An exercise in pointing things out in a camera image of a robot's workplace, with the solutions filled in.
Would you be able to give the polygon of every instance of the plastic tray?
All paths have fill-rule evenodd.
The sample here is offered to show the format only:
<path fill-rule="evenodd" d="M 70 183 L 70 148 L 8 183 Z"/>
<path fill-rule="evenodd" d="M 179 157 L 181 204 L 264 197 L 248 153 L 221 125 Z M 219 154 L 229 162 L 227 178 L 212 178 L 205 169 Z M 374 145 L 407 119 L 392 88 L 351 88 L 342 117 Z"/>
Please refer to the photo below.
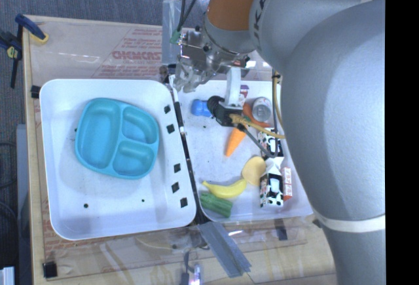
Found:
<path fill-rule="evenodd" d="M 249 87 L 246 101 L 250 105 L 261 96 L 272 99 L 272 83 L 269 81 L 242 81 L 242 85 Z M 226 81 L 212 80 L 198 86 L 195 92 L 179 93 L 189 155 L 194 171 L 196 189 L 199 193 L 208 192 L 208 189 L 202 185 L 204 180 L 228 185 L 241 178 L 245 163 L 253 156 L 261 155 L 260 149 L 249 137 L 246 137 L 235 152 L 230 157 L 226 157 L 224 155 L 225 145 L 232 129 L 221 126 L 211 117 L 192 114 L 191 109 L 194 100 L 208 100 L 213 95 L 223 98 L 226 89 Z M 278 99 L 279 97 L 280 85 L 278 85 Z M 257 135 L 255 129 L 252 130 L 252 133 L 254 136 Z M 211 210 L 203 209 L 207 217 L 212 221 L 232 223 L 312 214 L 312 209 L 295 170 L 286 141 L 281 140 L 281 145 L 284 154 L 283 165 L 292 169 L 293 189 L 293 197 L 284 202 L 283 207 L 261 208 L 259 188 L 248 183 L 245 191 L 232 199 L 233 207 L 229 218 L 224 218 Z"/>
<path fill-rule="evenodd" d="M 138 179 L 155 164 L 158 136 L 157 122 L 146 111 L 119 100 L 96 98 L 81 115 L 75 152 L 91 170 Z"/>
<path fill-rule="evenodd" d="M 93 99 L 120 100 L 147 111 L 159 129 L 153 169 L 120 179 L 82 165 L 75 138 Z M 51 225 L 67 240 L 127 235 L 188 225 L 196 203 L 170 91 L 150 80 L 56 79 L 40 92 Z"/>

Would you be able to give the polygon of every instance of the orange object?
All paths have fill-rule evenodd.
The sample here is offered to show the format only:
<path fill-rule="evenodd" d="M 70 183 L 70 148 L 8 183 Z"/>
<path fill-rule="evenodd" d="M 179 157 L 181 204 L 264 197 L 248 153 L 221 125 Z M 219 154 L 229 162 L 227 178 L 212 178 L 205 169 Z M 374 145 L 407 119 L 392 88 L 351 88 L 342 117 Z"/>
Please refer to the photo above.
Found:
<path fill-rule="evenodd" d="M 251 113 L 251 106 L 245 102 L 243 105 L 243 114 L 247 117 L 250 118 L 250 121 L 252 121 L 253 123 L 262 126 L 263 128 L 270 128 L 271 126 L 268 123 L 265 122 L 259 122 L 258 120 L 255 120 L 255 118 L 253 117 L 253 114 Z"/>
<path fill-rule="evenodd" d="M 230 134 L 230 138 L 227 142 L 227 148 L 225 150 L 226 156 L 231 156 L 231 154 L 234 152 L 234 150 L 238 147 L 238 145 L 242 142 L 242 140 L 245 138 L 246 133 L 238 130 L 237 128 L 234 128 Z"/>

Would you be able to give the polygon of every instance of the green vegetable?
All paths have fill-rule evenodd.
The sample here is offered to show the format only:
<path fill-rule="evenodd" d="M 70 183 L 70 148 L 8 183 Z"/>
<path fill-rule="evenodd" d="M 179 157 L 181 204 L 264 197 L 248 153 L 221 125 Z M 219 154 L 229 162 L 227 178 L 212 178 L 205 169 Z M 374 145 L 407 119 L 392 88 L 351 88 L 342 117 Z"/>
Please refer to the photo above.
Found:
<path fill-rule="evenodd" d="M 231 215 L 231 208 L 233 203 L 229 200 L 216 197 L 212 193 L 201 193 L 200 198 L 202 207 L 213 210 L 222 216 L 229 218 Z"/>

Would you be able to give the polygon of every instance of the clamp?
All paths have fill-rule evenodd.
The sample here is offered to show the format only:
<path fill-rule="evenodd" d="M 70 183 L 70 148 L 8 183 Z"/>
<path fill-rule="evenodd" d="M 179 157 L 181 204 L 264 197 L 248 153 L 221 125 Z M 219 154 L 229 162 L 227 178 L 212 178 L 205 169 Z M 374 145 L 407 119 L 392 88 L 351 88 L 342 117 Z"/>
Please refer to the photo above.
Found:
<path fill-rule="evenodd" d="M 31 36 L 38 40 L 41 44 L 48 40 L 48 35 L 44 33 L 39 26 L 32 22 L 28 17 L 18 14 L 14 21 L 18 24 L 17 36 L 10 32 L 0 30 L 0 47 L 7 51 L 7 56 L 13 59 L 12 78 L 10 87 L 14 88 L 16 82 L 16 74 L 18 71 L 19 60 L 22 59 L 22 34 L 23 28 L 26 28 Z"/>

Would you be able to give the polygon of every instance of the tan oval object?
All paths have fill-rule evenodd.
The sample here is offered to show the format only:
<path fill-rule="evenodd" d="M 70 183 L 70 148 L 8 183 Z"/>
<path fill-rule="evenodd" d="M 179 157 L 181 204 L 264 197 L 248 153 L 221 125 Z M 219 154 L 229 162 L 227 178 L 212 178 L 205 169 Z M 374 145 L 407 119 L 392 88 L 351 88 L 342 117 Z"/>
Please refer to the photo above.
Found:
<path fill-rule="evenodd" d="M 244 164 L 242 176 L 248 183 L 259 186 L 259 179 L 265 170 L 266 163 L 263 158 L 259 156 L 252 157 Z"/>

